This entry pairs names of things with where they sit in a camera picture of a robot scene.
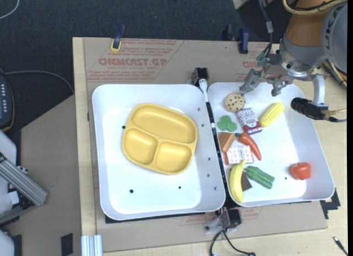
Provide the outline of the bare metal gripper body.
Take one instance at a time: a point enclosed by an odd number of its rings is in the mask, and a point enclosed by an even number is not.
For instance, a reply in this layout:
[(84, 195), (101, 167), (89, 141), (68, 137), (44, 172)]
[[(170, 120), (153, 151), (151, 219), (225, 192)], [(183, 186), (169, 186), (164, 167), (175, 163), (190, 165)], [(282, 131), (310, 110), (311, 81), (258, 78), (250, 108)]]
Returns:
[(294, 79), (305, 81), (312, 74), (312, 66), (304, 64), (289, 54), (270, 54), (260, 72), (268, 82)]

